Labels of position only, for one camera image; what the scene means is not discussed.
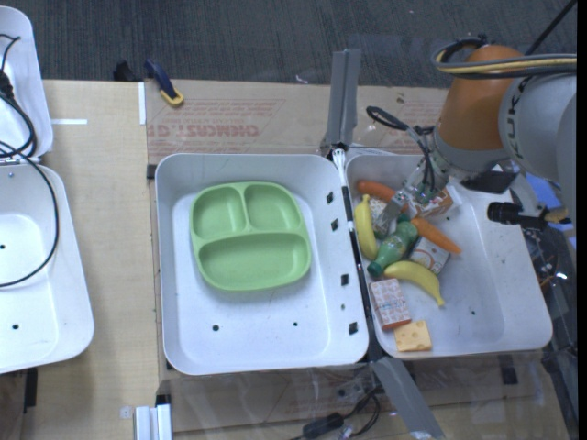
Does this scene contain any yellow cheese wedge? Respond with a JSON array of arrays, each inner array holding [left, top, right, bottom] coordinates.
[[393, 319, 434, 353]]

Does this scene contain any white patterned packet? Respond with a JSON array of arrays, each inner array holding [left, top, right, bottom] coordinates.
[[368, 196, 392, 240]]

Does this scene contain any green divided plate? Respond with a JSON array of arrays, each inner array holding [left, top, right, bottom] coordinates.
[[188, 181, 314, 292]]

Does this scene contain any orange carrot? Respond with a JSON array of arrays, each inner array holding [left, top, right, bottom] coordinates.
[[409, 216, 462, 256], [357, 180, 399, 204]]

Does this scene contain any orange and white packet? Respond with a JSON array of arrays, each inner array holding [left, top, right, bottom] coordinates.
[[369, 278, 413, 331]]

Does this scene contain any white plastic tray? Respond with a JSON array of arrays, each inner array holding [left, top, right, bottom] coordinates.
[[344, 153, 554, 361], [154, 152, 371, 377], [0, 5, 54, 165], [0, 162, 95, 376]]

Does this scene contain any brown cardboard board red print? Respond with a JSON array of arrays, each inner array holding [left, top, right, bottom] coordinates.
[[143, 78, 554, 433]]

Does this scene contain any green plastic bottle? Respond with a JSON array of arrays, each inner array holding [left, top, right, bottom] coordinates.
[[366, 216, 420, 279]]

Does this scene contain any white carton orange print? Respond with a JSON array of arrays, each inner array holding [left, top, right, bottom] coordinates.
[[407, 236, 451, 276]]

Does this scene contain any yellow banana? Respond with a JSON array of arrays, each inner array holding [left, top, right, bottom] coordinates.
[[353, 193, 380, 261], [383, 259, 447, 308]]

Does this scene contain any orange and white carton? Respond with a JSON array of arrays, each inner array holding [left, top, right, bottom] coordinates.
[[411, 184, 465, 220]]

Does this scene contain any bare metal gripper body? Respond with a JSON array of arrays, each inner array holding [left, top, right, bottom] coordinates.
[[402, 162, 449, 210]]

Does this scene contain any black cylinder on white bracket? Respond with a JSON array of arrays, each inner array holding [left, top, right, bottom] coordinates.
[[486, 175, 573, 230]]

